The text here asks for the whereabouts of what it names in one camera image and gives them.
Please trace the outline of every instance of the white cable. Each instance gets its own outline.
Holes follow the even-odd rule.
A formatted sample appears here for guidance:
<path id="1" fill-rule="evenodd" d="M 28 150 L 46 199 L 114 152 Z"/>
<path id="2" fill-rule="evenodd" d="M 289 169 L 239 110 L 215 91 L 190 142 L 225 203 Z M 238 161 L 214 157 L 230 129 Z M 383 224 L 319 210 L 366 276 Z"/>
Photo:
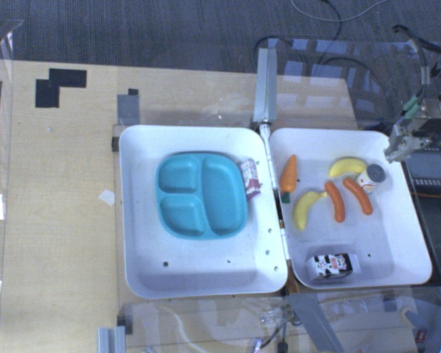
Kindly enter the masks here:
<path id="1" fill-rule="evenodd" d="M 336 20 L 336 19 L 334 20 L 334 19 L 330 19 L 330 18 L 322 18 L 322 17 L 317 17 L 315 15 L 308 14 L 308 13 L 304 12 L 303 10 L 299 9 L 299 7 L 297 5 L 295 5 L 294 0 L 290 0 L 290 1 L 291 1 L 292 6 L 298 12 L 302 13 L 303 15 L 306 15 L 309 18 L 313 18 L 314 20 L 324 21 L 324 22 L 346 22 L 346 21 L 351 21 L 351 20 L 354 20 L 355 18 L 361 17 L 363 14 L 369 12 L 371 9 L 374 9 L 378 5 L 381 5 L 381 4 L 383 4 L 383 3 L 385 3 L 385 2 L 387 2 L 389 0 L 380 0 L 380 1 L 376 2 L 375 4 L 371 5 L 370 7 L 368 7 L 367 9 L 363 10 L 362 12 L 360 12 L 360 13 L 358 13 L 356 15 L 353 15 L 353 16 L 351 16 L 349 18 L 343 18 L 341 20 Z"/>

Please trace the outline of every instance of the yellow banana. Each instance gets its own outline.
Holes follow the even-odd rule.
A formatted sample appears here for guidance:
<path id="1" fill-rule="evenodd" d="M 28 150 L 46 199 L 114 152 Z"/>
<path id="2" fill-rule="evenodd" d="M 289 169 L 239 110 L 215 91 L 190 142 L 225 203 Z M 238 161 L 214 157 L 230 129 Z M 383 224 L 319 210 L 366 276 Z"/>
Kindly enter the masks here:
<path id="1" fill-rule="evenodd" d="M 307 224 L 307 214 L 310 207 L 322 197 L 327 197 L 326 192 L 306 192 L 297 203 L 295 203 L 294 210 L 292 211 L 295 225 L 304 230 Z"/>
<path id="2" fill-rule="evenodd" d="M 362 173 L 364 170 L 366 170 L 366 162 L 363 160 L 360 160 L 359 158 L 343 158 L 341 160 L 337 160 L 331 167 L 330 171 L 328 172 L 329 177 L 338 177 L 339 175 L 347 172 L 354 172 L 354 173 Z"/>

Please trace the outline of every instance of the dark floor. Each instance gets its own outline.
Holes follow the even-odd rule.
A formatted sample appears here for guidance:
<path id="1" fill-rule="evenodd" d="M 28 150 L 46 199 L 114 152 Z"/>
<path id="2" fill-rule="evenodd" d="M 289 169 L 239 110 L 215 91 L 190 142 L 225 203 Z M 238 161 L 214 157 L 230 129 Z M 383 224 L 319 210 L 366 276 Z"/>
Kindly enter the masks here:
<path id="1" fill-rule="evenodd" d="M 296 4 L 326 18 L 320 0 Z M 379 0 L 330 0 L 343 18 Z M 15 58 L 108 65 L 254 71 L 265 35 L 333 38 L 336 23 L 307 18 L 289 0 L 0 0 L 0 18 L 24 20 Z M 441 0 L 391 0 L 342 25 L 340 39 L 403 40 L 404 24 L 441 43 Z"/>

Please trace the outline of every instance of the hot dog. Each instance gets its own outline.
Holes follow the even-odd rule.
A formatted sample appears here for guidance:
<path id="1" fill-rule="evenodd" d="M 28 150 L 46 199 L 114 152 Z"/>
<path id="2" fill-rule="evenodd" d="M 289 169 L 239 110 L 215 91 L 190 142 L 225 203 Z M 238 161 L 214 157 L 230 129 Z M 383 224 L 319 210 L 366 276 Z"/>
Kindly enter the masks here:
<path id="1" fill-rule="evenodd" d="M 343 180 L 343 185 L 350 190 L 353 195 L 358 199 L 359 204 L 361 205 L 362 212 L 365 215 L 372 215 L 373 214 L 373 205 L 370 203 L 369 198 L 367 197 L 366 193 L 362 190 L 359 185 L 354 182 L 350 178 L 346 178 Z"/>
<path id="2" fill-rule="evenodd" d="M 343 198 L 341 193 L 339 193 L 338 188 L 336 188 L 335 184 L 332 182 L 325 183 L 325 190 L 328 192 L 328 195 L 331 197 L 331 201 L 333 202 L 333 206 L 335 209 L 335 221 L 343 222 L 345 220 L 345 203 L 343 202 Z"/>

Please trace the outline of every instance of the blue plate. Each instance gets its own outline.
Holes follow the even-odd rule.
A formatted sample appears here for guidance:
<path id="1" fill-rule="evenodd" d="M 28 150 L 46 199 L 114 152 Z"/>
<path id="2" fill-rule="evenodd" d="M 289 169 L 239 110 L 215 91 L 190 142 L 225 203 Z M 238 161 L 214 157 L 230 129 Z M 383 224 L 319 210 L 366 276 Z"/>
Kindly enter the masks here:
<path id="1" fill-rule="evenodd" d="M 244 182 L 230 158 L 212 153 L 175 154 L 158 166 L 156 179 L 158 214 L 173 235 L 220 239 L 244 228 Z"/>

